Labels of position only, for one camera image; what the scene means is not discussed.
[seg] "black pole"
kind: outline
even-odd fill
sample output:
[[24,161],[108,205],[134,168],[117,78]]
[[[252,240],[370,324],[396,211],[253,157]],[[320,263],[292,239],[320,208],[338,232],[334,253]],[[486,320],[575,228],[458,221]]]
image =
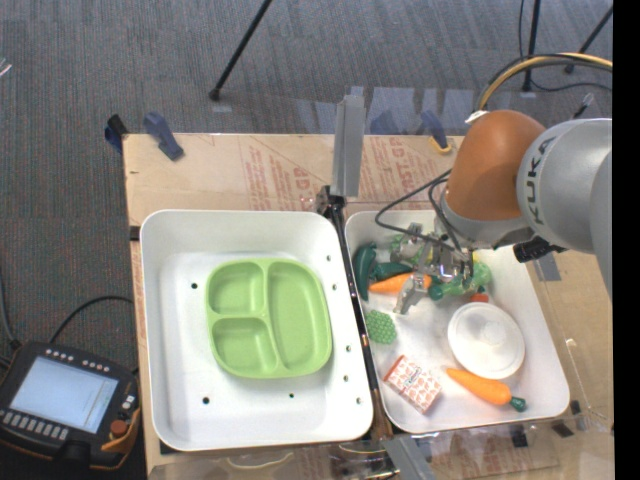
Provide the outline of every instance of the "black pole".
[[[536,49],[536,36],[538,34],[538,19],[540,18],[540,2],[541,0],[535,0],[533,3],[533,19],[531,22],[531,35],[529,36],[529,55],[533,55]],[[523,91],[531,90],[531,70],[527,69],[524,76],[524,84],[522,85]]]
[[[596,36],[600,33],[600,31],[602,30],[602,27],[604,27],[607,21],[609,21],[609,18],[611,18],[612,14],[613,14],[613,4],[611,4],[611,7],[609,7],[609,10],[607,11],[607,13],[602,17],[602,19],[600,20],[600,23],[598,23],[596,25],[596,28],[593,29],[593,32],[591,32],[591,35],[587,38],[587,40],[584,42],[582,47],[578,50],[578,53],[584,53],[587,51],[587,48],[591,46],[591,43],[596,38]],[[573,64],[569,64],[565,66],[564,68],[565,73],[573,73],[574,67],[575,66]]]
[[247,46],[247,43],[249,42],[249,39],[251,39],[253,32],[258,27],[260,20],[262,19],[264,14],[267,12],[269,5],[271,5],[271,1],[272,0],[264,0],[264,2],[262,2],[260,9],[258,9],[258,14],[256,14],[255,18],[253,18],[253,21],[251,22],[251,24],[249,25],[249,28],[245,32],[244,37],[242,38],[242,41],[240,41],[240,44],[238,45],[238,48],[236,48],[236,51],[233,53],[233,56],[231,57],[231,60],[227,64],[227,67],[225,68],[224,72],[222,73],[222,76],[218,80],[218,83],[209,92],[209,98],[211,98],[213,101],[218,101],[218,99],[220,98],[220,90],[222,89],[222,86],[227,81],[227,78],[231,74],[231,71],[233,70],[233,67],[236,65],[236,62],[238,62],[240,55],[242,55],[242,52],[244,51],[245,46]]

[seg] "display screen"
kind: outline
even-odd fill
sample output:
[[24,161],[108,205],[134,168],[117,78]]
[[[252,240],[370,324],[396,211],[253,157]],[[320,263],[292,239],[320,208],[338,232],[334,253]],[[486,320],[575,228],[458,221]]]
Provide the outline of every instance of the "display screen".
[[95,434],[118,381],[37,357],[10,407]]

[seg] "robotic arm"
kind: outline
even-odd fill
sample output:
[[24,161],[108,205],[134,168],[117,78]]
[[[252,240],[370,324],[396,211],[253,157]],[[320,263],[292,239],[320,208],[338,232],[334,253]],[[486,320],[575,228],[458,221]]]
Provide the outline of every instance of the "robotic arm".
[[547,130],[512,110],[471,125],[440,200],[435,231],[469,250],[513,245],[519,261],[595,254],[612,293],[611,119]]

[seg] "toy carrot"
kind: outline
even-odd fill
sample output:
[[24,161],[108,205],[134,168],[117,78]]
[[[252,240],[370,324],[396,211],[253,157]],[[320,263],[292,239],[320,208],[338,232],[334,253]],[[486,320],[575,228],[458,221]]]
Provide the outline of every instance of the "toy carrot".
[[[397,276],[390,277],[389,279],[377,281],[369,285],[369,291],[374,293],[398,293],[402,289],[405,281],[413,274],[414,272],[404,272],[403,274],[398,274]],[[431,276],[425,275],[423,278],[424,287],[427,288],[431,284]]]
[[523,412],[526,408],[524,398],[511,396],[511,390],[504,382],[486,379],[466,370],[458,370],[456,368],[447,368],[446,372],[458,384],[489,403],[495,405],[511,404],[518,412]]

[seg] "white tray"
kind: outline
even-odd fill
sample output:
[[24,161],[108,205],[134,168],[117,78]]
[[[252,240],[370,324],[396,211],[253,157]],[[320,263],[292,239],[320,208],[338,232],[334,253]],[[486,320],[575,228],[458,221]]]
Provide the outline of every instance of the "white tray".
[[[389,245],[399,232],[375,223],[376,212],[351,216],[345,232],[350,257],[361,245],[376,242],[379,261],[388,261]],[[433,229],[435,213],[425,211],[390,211],[382,222],[406,228],[412,222],[423,224],[423,232]],[[388,313],[396,327],[397,338],[390,345],[371,342],[380,392],[389,419],[412,434],[478,427],[507,422],[544,419],[558,416],[569,404],[569,386],[558,359],[542,308],[538,302],[525,265],[519,263],[511,247],[496,251],[478,251],[478,259],[491,269],[489,301],[508,312],[518,323],[525,340],[525,359],[520,369],[503,379],[512,395],[525,398],[527,409],[519,413],[511,405],[496,406],[481,400],[451,380],[447,366],[462,368],[456,362],[447,340],[447,326],[455,310],[468,296],[445,296],[440,301],[423,298],[405,315],[393,313],[395,296],[369,293],[361,299],[363,311],[373,309]],[[382,381],[395,359],[405,354],[430,371],[442,384],[433,405],[422,415]]]
[[[338,235],[310,212],[163,210],[140,232],[151,380],[159,438],[181,451],[349,441],[373,407]],[[223,370],[210,346],[205,282],[220,263],[286,257],[319,277],[333,351],[317,372],[246,379]]]

